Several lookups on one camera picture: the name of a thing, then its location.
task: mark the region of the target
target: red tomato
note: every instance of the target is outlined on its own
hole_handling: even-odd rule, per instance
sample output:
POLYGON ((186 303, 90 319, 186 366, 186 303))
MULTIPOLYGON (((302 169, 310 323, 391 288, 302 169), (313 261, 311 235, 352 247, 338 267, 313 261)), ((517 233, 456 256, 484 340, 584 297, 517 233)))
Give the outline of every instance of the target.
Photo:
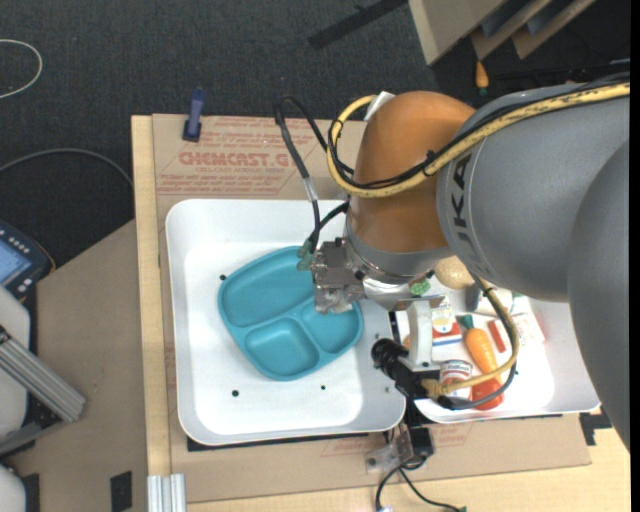
MULTIPOLYGON (((471 387, 471 400, 473 400, 474 402, 476 400, 480 400, 481 398, 484 398, 485 396, 488 396, 494 391, 500 389, 501 385, 502 384, 497 378, 490 379, 486 382, 481 382, 480 384, 476 384, 475 386, 471 387)), ((489 400, 485 404, 476 406, 475 408, 481 411, 487 411, 489 409, 493 409, 494 407, 498 407, 503 401, 504 393, 498 395, 492 400, 489 400)))

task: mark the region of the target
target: blue plate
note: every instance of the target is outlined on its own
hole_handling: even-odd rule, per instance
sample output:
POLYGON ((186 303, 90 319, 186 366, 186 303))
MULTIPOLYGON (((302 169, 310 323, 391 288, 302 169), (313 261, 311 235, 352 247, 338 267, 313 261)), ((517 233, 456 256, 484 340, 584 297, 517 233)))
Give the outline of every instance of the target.
POLYGON ((218 309, 242 352, 267 377, 304 377, 351 348, 362 335, 362 312, 322 315, 311 274, 296 269, 297 247, 258 258, 227 277, 218 309))

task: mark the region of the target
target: dark gray floor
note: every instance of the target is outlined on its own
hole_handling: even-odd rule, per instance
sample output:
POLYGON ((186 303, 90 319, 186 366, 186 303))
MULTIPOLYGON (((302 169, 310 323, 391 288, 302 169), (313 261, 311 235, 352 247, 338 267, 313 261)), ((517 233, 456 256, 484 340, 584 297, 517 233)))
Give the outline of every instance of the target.
MULTIPOLYGON (((130 172, 130 116, 186 112, 197 85, 208 95, 205 114, 270 116, 272 101, 291 94, 314 116, 330 118, 350 99, 382 89, 435 90, 474 106, 485 101, 473 88, 469 40, 427 66, 404 2, 314 48, 314 36, 366 15, 379 1, 0 0, 0 39, 29 42, 44 58, 32 88, 0 99, 0 166, 35 151, 77 147, 130 172)), ((629 57, 630 11, 630 0, 600 0, 529 58, 520 60, 507 42, 486 67, 499 76, 629 57)), ((28 81, 35 64, 26 49, 0 45, 0 95, 28 81)), ((532 85, 494 80, 491 94, 532 85)), ((110 167, 78 155, 44 157, 0 174, 0 218, 38 240, 58 264, 131 219, 132 198, 110 167)))

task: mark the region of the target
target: robotic arm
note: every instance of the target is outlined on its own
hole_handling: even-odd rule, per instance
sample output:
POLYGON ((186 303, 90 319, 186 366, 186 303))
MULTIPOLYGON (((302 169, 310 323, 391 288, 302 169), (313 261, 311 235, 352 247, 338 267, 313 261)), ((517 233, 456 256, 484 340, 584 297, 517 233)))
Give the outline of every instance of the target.
POLYGON ((344 237, 315 253, 316 309, 362 298, 404 309, 452 256, 481 285, 568 302, 629 448, 629 98, 618 80, 509 95, 478 111, 438 93, 401 94, 368 113, 352 170, 337 156, 342 123, 378 101, 354 102, 329 132, 329 168, 350 208, 344 237))

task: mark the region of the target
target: wooden table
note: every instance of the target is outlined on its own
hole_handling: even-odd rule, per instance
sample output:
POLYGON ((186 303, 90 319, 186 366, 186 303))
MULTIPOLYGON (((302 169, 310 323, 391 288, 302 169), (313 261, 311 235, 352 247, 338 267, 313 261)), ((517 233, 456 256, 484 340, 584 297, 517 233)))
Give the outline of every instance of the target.
MULTIPOLYGON (((149 475, 172 473, 162 318, 159 238, 152 118, 132 118, 136 229, 140 283, 147 467, 149 475)), ((631 510, 630 456, 612 429, 596 433, 593 463, 564 469, 417 483, 436 501, 470 511, 631 510)), ((277 510, 373 511, 375 487, 319 491, 190 504, 190 512, 277 510)), ((430 510, 406 485, 389 485, 383 503, 396 511, 430 510)))

